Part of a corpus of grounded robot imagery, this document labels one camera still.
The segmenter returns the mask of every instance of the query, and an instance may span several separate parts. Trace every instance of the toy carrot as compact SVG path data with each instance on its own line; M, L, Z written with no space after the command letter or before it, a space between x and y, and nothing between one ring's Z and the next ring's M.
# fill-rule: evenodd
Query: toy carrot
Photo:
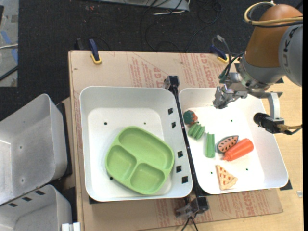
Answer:
M233 161L241 156L250 153L254 149L254 144L249 139L243 139L225 152L223 160Z

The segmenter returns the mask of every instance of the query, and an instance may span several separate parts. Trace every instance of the cardboard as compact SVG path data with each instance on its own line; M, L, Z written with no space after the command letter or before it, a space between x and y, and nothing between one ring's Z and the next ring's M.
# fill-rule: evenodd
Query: cardboard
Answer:
M225 64L220 62L214 54L113 51L100 51L99 54L102 58L102 63L99 65L93 63L90 51L71 51L68 54L74 135L77 218L81 223L81 228L86 231L137 231L182 226L186 219L175 217L175 210L184 207L185 202L183 199L90 203L84 183L79 95L87 86L160 88L168 75L177 75L179 77L179 89L216 87L219 85L217 76L224 69ZM285 144L287 143L287 140L283 139L282 141ZM211 223L219 220L282 213L283 208L279 194L279 190L269 189L210 195L207 197L210 209L203 214L197 215L195 222ZM294 195L289 194L287 198L290 200L294 198ZM300 216L301 207L301 201L299 201L299 209L296 212L294 210L291 211L293 217L294 215ZM297 226L294 224L289 224L289 226L293 228L301 227L303 224L302 220L302 218L299 218ZM287 222L287 219L280 216L277 223L275 223L279 229L281 225L286 226L285 222ZM232 230L237 230L237 228L243 228L243 226L234 226Z

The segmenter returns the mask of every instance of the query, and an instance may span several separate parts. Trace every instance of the toy pizza slice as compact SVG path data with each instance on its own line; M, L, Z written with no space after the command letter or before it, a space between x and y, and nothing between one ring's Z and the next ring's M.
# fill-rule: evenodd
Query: toy pizza slice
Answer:
M238 180L235 176L230 174L220 165L216 165L216 171L218 174L219 188L221 190L227 190L231 188Z

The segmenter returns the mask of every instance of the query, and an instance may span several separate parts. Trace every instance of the green plate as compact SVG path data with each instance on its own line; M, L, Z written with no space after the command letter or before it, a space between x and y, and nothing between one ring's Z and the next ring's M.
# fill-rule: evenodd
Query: green plate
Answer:
M165 183L173 165L172 148L139 127L123 129L105 157L108 174L141 194L157 192Z

